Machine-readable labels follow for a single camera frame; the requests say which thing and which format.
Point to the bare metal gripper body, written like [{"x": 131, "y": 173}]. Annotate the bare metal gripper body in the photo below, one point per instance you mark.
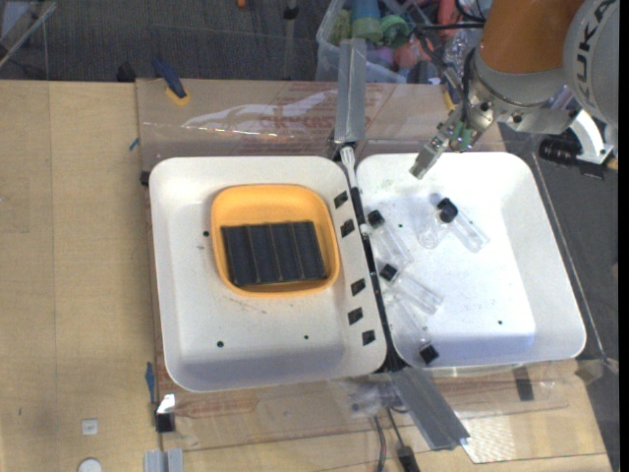
[{"x": 479, "y": 116}]

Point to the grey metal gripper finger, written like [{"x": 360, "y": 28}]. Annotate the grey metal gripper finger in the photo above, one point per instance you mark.
[{"x": 426, "y": 158}]

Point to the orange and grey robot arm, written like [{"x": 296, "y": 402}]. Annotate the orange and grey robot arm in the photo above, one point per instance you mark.
[{"x": 531, "y": 22}]

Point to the clear plastic bottle black cap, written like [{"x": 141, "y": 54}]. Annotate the clear plastic bottle black cap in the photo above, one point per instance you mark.
[
  {"x": 415, "y": 293},
  {"x": 467, "y": 231},
  {"x": 390, "y": 241},
  {"x": 417, "y": 337}
]

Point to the thin black and white rod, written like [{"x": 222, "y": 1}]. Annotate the thin black and white rod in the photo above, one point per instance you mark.
[{"x": 366, "y": 234}]

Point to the clear storage bin of toys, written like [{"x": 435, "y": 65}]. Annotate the clear storage bin of toys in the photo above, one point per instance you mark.
[{"x": 373, "y": 22}]

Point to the white plastic tray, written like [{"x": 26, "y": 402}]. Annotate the white plastic tray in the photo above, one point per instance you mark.
[
  {"x": 265, "y": 332},
  {"x": 491, "y": 288}
]

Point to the orange rectangular bowl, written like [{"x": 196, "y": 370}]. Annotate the orange rectangular bowl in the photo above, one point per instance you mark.
[{"x": 270, "y": 202}]

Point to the black ribbed rectangular block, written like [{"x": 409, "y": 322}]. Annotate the black ribbed rectangular block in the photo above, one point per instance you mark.
[{"x": 272, "y": 253}]

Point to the small black and white block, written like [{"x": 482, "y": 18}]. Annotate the small black and white block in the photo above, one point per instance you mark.
[{"x": 165, "y": 413}]

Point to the black cylinder on white bracket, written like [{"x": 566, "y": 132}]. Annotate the black cylinder on white bracket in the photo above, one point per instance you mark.
[{"x": 565, "y": 150}]

